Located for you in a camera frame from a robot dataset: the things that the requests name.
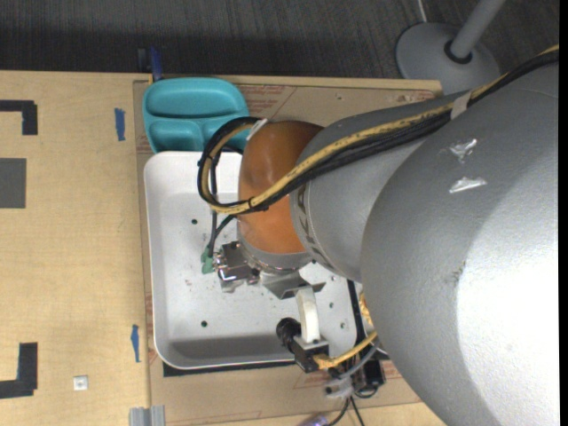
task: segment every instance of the gray floor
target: gray floor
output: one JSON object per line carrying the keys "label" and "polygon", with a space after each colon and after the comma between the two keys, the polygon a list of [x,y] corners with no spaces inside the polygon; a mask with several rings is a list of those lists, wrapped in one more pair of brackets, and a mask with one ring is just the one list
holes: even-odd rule
{"label": "gray floor", "polygon": [[[422,0],[460,25],[477,0]],[[559,39],[560,0],[508,0],[484,34],[508,70]],[[418,0],[0,0],[0,69],[137,71],[153,45],[193,74],[399,77]]]}

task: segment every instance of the white tray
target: white tray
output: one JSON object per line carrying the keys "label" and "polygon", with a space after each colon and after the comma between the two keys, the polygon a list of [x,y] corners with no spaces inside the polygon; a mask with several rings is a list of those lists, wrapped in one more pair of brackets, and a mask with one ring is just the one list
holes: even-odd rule
{"label": "white tray", "polygon": [[[275,330],[285,317],[298,319],[294,299],[279,300],[260,285],[224,293],[215,273],[201,274],[211,213],[197,193],[200,157],[201,153],[163,152],[144,170],[155,348],[166,363],[179,369],[290,361],[293,357],[280,345]],[[238,154],[221,157],[221,201],[236,200],[240,163]],[[233,221],[216,247],[234,240]],[[318,264],[309,264],[301,274],[312,283],[326,282],[316,299],[330,354],[349,350],[356,329],[346,280]]]}

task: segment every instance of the cable tie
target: cable tie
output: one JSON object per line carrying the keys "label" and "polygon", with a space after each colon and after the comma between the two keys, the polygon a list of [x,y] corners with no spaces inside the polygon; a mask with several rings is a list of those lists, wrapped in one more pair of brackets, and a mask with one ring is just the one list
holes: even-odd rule
{"label": "cable tie", "polygon": [[467,110],[469,100],[471,99],[471,92],[473,92],[473,90],[468,91],[465,95],[460,96],[454,101],[450,120],[453,120],[455,117],[463,114]]}
{"label": "cable tie", "polygon": [[268,123],[267,118],[263,118],[262,120],[256,120],[256,123],[250,129],[250,133],[247,136],[247,142],[252,139],[252,137],[266,124]]}

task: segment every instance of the teal plastic container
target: teal plastic container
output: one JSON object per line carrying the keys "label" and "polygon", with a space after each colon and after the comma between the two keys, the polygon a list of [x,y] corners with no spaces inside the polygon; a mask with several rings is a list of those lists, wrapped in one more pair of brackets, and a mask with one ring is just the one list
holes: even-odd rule
{"label": "teal plastic container", "polygon": [[[146,135],[155,153],[202,152],[219,127],[249,115],[239,89],[214,77],[153,83],[144,93],[142,107]],[[242,150],[248,134],[247,130],[237,134],[228,145]]]}

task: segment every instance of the dark gray square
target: dark gray square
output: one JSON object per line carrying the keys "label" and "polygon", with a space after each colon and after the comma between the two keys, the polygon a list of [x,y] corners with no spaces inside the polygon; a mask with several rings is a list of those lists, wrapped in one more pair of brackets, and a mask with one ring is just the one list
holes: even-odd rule
{"label": "dark gray square", "polygon": [[26,207],[26,159],[0,158],[0,209]]}

